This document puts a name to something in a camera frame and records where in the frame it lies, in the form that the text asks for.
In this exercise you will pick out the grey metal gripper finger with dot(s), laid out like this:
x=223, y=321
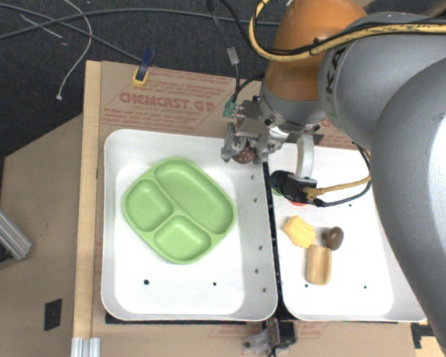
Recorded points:
x=264, y=152
x=228, y=148

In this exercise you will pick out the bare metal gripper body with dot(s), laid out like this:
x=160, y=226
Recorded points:
x=252, y=123

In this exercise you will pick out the brown round toy biscuit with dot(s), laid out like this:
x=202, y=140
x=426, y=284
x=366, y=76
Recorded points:
x=245, y=157

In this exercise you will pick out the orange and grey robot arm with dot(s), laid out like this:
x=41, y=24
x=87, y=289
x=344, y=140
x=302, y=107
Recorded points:
x=400, y=132

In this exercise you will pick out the red round toy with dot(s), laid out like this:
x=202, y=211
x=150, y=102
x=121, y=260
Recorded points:
x=298, y=203

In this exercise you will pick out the green divided plate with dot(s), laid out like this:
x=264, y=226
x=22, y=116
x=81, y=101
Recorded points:
x=179, y=209

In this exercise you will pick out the brown cardboard board red print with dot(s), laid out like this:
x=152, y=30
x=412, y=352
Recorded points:
x=163, y=101

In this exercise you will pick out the yellow ridged toy crisp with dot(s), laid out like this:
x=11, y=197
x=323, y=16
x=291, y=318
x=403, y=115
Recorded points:
x=300, y=232

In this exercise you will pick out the brown egg-shaped toy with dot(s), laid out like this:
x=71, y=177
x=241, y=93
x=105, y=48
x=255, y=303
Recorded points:
x=335, y=238

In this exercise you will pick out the tan toy bread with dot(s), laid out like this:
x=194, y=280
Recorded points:
x=318, y=265

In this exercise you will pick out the white plastic tray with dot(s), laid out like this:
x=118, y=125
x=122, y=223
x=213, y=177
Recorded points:
x=180, y=295
x=352, y=300

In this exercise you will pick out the black cylinder on white bracket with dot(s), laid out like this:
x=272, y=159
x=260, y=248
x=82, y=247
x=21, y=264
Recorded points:
x=304, y=162

